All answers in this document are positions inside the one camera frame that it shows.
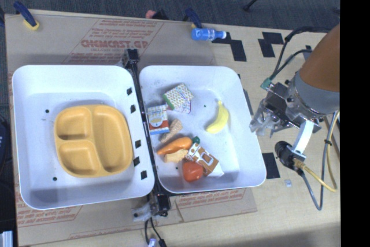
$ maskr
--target small carton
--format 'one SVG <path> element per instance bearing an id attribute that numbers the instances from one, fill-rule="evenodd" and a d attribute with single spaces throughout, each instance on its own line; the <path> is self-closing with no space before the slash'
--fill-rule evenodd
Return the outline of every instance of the small carton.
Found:
<path id="1" fill-rule="evenodd" d="M 169 108 L 182 113 L 190 113 L 191 100 L 193 98 L 193 94 L 184 83 L 179 84 L 163 94 L 163 99 L 166 101 Z"/>
<path id="2" fill-rule="evenodd" d="M 218 159 L 212 156 L 198 143 L 194 143 L 192 147 L 190 147 L 185 158 L 202 165 L 204 176 L 212 174 L 212 176 L 221 177 L 224 175 Z"/>
<path id="3" fill-rule="evenodd" d="M 147 115 L 150 135 L 169 132 L 166 105 L 149 107 L 147 110 Z"/>

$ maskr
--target brown cylinder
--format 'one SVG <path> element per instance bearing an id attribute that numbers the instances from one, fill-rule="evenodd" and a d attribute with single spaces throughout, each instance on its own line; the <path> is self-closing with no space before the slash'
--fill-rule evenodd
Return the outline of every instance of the brown cylinder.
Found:
<path id="1" fill-rule="evenodd" d="M 299 75 L 310 86 L 339 92 L 340 24 L 335 26 L 315 47 Z"/>

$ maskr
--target blue bottle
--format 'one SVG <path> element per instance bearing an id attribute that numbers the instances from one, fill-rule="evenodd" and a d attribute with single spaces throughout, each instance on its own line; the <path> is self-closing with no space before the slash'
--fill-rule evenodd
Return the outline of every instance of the blue bottle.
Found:
<path id="1" fill-rule="evenodd" d="M 194 28 L 191 31 L 191 38 L 194 40 L 215 40 L 216 38 L 226 38 L 226 31 L 216 31 L 209 28 Z"/>

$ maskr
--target carrot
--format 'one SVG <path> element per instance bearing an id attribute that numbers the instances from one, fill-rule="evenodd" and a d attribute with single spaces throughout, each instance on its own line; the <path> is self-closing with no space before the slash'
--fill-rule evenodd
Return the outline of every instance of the carrot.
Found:
<path id="1" fill-rule="evenodd" d="M 157 154 L 174 153 L 180 149 L 189 149 L 192 145 L 193 140 L 191 140 L 189 137 L 181 137 L 165 145 L 163 148 L 157 151 Z"/>

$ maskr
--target yellow banana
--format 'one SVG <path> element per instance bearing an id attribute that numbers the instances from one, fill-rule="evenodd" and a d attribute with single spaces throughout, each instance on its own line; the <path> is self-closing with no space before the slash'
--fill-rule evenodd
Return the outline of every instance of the yellow banana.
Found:
<path id="1" fill-rule="evenodd" d="M 217 113 L 216 120 L 206 128 L 206 131 L 212 134 L 220 132 L 227 124 L 227 120 L 229 118 L 229 111 L 222 104 L 221 100 L 218 101 L 218 104 L 219 111 Z"/>

